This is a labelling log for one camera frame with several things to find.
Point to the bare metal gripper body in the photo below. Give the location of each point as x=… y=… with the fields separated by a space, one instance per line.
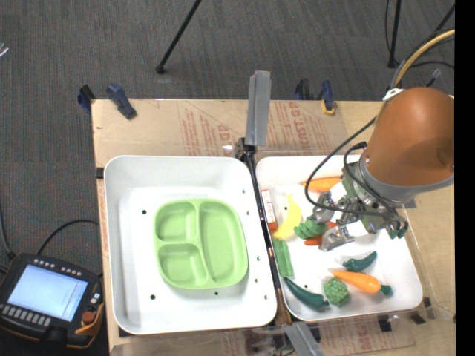
x=358 y=198

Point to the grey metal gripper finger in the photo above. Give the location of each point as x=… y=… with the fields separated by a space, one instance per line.
x=335 y=237
x=322 y=210

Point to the red-orange chili pepper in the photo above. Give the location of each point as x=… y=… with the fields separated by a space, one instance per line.
x=313 y=240

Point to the green leafy vegetable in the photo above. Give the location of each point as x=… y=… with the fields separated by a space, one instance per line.
x=308 y=230

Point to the yellow banana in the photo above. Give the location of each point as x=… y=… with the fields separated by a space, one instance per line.
x=291 y=221

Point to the dark green chili pepper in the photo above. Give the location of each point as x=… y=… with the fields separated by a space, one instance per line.
x=304 y=294
x=358 y=263

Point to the orange carrot with green top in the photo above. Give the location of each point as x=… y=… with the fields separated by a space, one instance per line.
x=358 y=279

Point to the green bumpy vegetable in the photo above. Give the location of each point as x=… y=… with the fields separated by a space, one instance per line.
x=335 y=291

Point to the white packet with red print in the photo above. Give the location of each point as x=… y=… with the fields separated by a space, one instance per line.
x=268 y=206

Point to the light green celery stick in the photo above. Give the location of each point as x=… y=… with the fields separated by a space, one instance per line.
x=284 y=258

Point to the thin black and white rod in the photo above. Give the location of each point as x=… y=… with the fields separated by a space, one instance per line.
x=268 y=243

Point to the white plastic tray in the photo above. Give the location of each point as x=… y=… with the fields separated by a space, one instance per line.
x=393 y=273
x=133 y=243

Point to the green divided plate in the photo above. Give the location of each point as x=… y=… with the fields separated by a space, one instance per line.
x=219 y=243

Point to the brown cardboard board red print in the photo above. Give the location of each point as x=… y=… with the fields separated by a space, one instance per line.
x=156 y=132

